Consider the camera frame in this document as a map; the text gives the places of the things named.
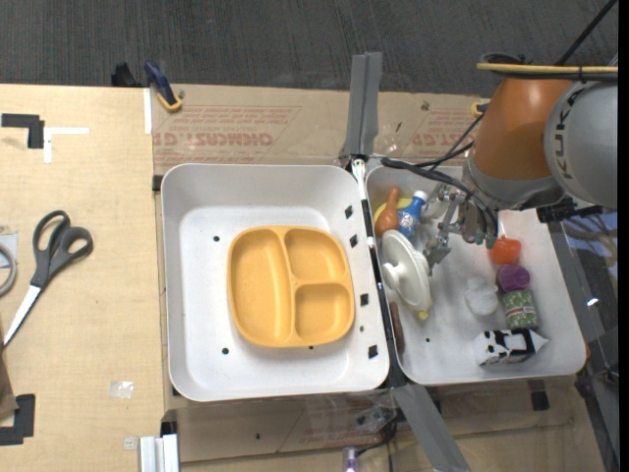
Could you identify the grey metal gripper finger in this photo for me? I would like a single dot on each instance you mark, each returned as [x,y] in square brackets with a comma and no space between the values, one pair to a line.
[441,253]
[442,203]

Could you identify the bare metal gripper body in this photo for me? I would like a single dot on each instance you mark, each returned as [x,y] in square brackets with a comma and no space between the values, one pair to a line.
[476,221]

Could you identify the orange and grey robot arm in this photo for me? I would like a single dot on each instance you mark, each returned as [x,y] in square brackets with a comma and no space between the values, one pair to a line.
[521,131]

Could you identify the blue and white bottle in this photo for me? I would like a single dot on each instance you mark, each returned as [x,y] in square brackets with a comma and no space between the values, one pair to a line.
[410,217]

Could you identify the orange toy chicken drumstick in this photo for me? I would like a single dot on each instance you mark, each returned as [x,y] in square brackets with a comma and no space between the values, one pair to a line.
[387,217]

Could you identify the clear crumpled plastic cup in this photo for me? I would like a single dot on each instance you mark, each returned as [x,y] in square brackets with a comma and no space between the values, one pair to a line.
[481,297]

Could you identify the purple toy cup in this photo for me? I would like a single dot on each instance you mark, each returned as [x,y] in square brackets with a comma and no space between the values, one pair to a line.
[513,277]

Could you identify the white plastic tray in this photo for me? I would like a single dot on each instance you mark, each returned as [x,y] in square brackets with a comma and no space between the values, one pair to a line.
[206,283]
[452,347]

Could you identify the green and white can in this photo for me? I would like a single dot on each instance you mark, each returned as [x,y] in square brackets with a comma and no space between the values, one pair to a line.
[519,309]

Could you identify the black and white milk carton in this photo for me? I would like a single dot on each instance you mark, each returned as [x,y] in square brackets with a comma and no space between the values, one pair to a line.
[508,347]

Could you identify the yellow divided plate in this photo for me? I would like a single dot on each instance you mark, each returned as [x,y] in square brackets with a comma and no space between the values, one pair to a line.
[260,283]

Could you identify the brown cardboard board, red print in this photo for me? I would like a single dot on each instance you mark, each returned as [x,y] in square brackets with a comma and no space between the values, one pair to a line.
[255,131]

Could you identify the grey tape roll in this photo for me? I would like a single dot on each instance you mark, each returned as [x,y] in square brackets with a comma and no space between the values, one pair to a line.
[11,276]

